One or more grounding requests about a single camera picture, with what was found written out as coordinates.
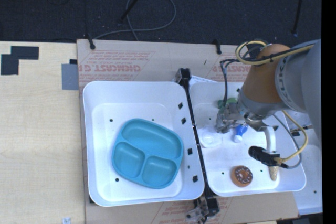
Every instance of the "dark carpet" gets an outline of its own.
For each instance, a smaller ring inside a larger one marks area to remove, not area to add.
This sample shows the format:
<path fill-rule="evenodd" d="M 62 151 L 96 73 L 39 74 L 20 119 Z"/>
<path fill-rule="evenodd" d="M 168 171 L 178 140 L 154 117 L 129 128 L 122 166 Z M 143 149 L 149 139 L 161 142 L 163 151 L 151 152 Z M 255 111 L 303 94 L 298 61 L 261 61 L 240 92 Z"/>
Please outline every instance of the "dark carpet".
<path fill-rule="evenodd" d="M 294 46 L 321 38 L 322 0 L 0 0 L 1 41 L 93 39 Z"/>

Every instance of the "toy sink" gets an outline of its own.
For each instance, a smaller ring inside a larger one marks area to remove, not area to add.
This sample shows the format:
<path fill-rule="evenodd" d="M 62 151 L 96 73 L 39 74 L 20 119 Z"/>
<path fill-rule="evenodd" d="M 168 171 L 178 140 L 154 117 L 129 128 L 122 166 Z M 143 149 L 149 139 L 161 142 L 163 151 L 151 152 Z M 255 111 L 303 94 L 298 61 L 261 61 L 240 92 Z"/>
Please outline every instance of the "toy sink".
<path fill-rule="evenodd" d="M 240 89 L 242 85 L 242 83 L 228 83 L 228 98 L 237 98 L 237 89 Z M 224 83 L 220 82 L 198 82 L 191 86 L 190 96 L 199 134 L 204 126 L 215 126 L 218 112 L 217 102 L 223 99 L 224 92 Z M 276 112 L 276 115 L 284 124 L 287 124 L 282 112 Z M 279 126 L 275 132 L 275 147 L 281 157 L 290 156 L 297 151 L 286 129 L 274 117 L 267 118 L 265 123 L 270 126 Z M 273 181 L 270 178 L 268 166 L 249 156 L 248 149 L 252 145 L 266 148 L 264 132 L 256 132 L 249 127 L 246 133 L 243 134 L 241 143 L 234 142 L 232 129 L 230 132 L 220 135 L 221 142 L 217 146 L 201 147 L 208 184 L 215 194 L 222 197 L 231 197 L 299 191 L 305 187 L 306 175 L 302 164 L 294 169 L 279 168 L 277 179 Z M 297 164 L 298 160 L 299 157 L 296 156 L 286 163 L 292 166 Z M 253 174 L 251 184 L 243 188 L 236 186 L 230 178 L 233 167 L 239 165 L 248 167 Z"/>
<path fill-rule="evenodd" d="M 99 206 L 193 200 L 203 172 L 185 90 L 94 81 L 83 90 L 88 185 Z"/>

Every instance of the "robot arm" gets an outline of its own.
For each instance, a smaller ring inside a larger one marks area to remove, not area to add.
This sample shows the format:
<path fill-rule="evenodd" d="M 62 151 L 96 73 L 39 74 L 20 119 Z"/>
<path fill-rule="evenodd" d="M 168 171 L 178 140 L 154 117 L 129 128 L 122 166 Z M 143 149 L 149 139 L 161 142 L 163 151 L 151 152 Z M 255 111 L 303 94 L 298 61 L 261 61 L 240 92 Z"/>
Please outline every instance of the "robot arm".
<path fill-rule="evenodd" d="M 251 64 L 251 69 L 237 102 L 220 108 L 218 132 L 227 132 L 242 121 L 262 131 L 266 128 L 264 119 L 290 109 L 308 114 L 314 131 L 321 136 L 321 39 L 291 49 L 266 45 L 255 62 L 242 62 Z"/>

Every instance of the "small bottle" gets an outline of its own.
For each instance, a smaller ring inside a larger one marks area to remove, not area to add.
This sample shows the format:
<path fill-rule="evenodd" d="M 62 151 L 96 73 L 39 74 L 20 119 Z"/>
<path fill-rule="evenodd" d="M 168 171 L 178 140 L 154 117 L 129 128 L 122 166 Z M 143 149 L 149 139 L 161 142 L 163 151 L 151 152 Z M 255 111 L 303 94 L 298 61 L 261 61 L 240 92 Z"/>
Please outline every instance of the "small bottle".
<path fill-rule="evenodd" d="M 236 134 L 234 136 L 234 141 L 236 143 L 240 143 L 243 140 L 243 134 L 247 131 L 247 127 L 247 124 L 240 124 L 235 128 Z"/>

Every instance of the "wooden board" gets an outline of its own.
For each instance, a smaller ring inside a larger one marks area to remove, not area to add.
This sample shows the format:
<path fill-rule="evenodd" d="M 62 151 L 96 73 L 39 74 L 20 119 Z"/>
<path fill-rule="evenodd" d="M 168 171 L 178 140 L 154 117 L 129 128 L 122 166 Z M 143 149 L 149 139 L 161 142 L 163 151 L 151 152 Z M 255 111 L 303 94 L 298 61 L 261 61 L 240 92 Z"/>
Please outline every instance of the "wooden board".
<path fill-rule="evenodd" d="M 19 75 L 0 76 L 0 223 L 85 223 L 79 92 L 62 90 L 61 65 L 76 44 L 38 46 Z"/>

